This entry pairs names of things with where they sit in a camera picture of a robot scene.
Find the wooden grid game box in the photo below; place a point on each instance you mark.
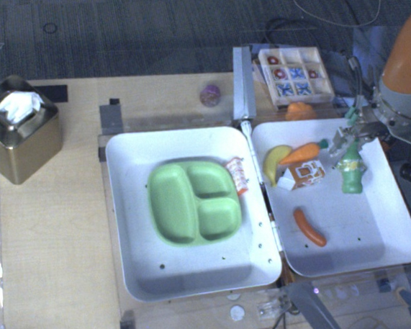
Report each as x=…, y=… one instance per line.
x=296, y=75

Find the orange toy fruit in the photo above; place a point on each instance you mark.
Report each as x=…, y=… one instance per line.
x=300, y=112

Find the orange and white packet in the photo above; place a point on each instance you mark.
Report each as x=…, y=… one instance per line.
x=238, y=175

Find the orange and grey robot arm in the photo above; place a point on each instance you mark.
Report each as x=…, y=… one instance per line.
x=403, y=65

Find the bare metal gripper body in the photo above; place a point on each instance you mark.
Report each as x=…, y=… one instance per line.
x=398, y=125

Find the orange and white carton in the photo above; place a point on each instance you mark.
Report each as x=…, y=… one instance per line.
x=306, y=175

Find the green divided plate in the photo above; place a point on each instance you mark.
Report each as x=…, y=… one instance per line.
x=175, y=203

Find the orange sausage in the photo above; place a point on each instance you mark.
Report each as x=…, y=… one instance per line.
x=308, y=228

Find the white plastic tray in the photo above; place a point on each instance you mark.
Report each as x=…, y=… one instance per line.
x=201, y=269
x=356, y=225

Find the orange carrot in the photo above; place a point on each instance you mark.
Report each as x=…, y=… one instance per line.
x=300, y=153

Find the yellow banana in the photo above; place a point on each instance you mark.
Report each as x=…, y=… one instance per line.
x=270, y=161

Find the green plastic bottle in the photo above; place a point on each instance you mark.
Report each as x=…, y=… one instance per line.
x=352, y=175

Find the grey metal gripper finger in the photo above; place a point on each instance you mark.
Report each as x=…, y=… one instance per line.
x=359, y=144
x=338, y=142

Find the gold tissue box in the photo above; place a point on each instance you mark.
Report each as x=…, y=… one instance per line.
x=19, y=149

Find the purple round toy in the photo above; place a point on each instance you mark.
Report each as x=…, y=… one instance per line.
x=210, y=95

